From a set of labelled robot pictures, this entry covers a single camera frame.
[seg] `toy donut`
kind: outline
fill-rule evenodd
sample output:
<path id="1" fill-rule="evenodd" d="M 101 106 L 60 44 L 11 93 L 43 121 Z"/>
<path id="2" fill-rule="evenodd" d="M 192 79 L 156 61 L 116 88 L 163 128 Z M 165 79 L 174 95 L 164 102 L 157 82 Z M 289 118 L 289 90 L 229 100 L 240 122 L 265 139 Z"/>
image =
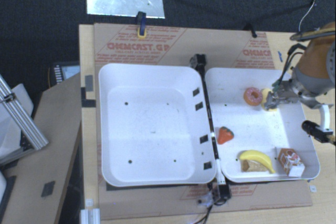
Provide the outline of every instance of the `toy donut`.
<path id="1" fill-rule="evenodd" d="M 244 100 L 249 105 L 260 105 L 263 100 L 263 95 L 257 88 L 247 88 L 244 92 Z"/>

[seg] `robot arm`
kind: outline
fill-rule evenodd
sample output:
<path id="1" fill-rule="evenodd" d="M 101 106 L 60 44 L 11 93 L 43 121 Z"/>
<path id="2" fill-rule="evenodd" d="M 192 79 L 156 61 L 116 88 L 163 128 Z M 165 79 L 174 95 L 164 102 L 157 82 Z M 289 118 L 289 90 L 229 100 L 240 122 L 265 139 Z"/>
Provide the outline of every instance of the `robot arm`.
<path id="1" fill-rule="evenodd" d="M 319 109 L 321 124 L 305 121 L 302 128 L 318 141 L 335 145 L 335 138 L 329 129 L 329 108 L 332 104 L 321 104 L 316 100 L 317 96 L 335 88 L 335 22 L 325 25 L 318 31 L 295 34 L 291 39 L 298 41 L 311 39 L 311 41 L 307 48 L 296 44 L 289 49 L 283 73 L 273 84 L 273 91 L 268 93 L 265 108 L 273 109 L 281 103 L 300 101 L 311 109 Z M 294 53 L 297 49 L 304 50 L 304 53 Z M 296 54 L 303 55 L 292 69 L 291 78 L 283 81 L 282 78 Z"/>

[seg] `tray with toy food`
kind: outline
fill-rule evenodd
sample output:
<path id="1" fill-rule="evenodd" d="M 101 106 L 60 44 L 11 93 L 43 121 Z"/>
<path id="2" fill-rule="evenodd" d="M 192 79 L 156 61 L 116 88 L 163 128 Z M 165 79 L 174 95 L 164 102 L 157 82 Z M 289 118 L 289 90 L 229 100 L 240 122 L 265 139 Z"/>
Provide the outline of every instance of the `tray with toy food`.
<path id="1" fill-rule="evenodd" d="M 320 167 L 312 139 L 301 129 L 301 104 L 275 111 L 260 104 L 261 91 L 280 73 L 211 68 L 203 81 L 190 67 L 103 66 L 105 180 L 114 186 L 201 184 L 218 171 L 237 183 L 315 178 Z M 301 174 L 287 174 L 278 160 L 282 148 L 295 149 Z"/>

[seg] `yellow banana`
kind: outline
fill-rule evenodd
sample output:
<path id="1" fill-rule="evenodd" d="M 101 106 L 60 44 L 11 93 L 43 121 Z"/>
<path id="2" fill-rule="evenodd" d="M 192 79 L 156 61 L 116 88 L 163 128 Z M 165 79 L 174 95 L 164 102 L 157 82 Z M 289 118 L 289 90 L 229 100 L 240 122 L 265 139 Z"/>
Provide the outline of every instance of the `yellow banana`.
<path id="1" fill-rule="evenodd" d="M 241 153 L 239 159 L 241 161 L 246 159 L 259 162 L 260 164 L 264 165 L 272 174 L 275 173 L 272 167 L 272 161 L 270 157 L 268 157 L 265 153 L 262 153 L 260 151 L 255 150 L 244 151 L 243 153 Z"/>

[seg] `brown cylinder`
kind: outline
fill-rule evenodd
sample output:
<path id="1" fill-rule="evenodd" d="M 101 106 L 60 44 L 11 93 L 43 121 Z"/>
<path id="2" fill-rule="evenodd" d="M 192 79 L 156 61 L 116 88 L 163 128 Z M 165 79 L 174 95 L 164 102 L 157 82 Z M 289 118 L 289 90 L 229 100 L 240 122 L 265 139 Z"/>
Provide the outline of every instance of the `brown cylinder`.
<path id="1" fill-rule="evenodd" d="M 335 22 L 323 26 L 321 29 L 334 28 Z M 330 46 L 335 41 L 335 35 L 314 38 L 309 42 L 307 49 L 300 58 L 297 67 L 299 70 L 310 77 L 328 79 L 327 72 L 327 53 Z"/>

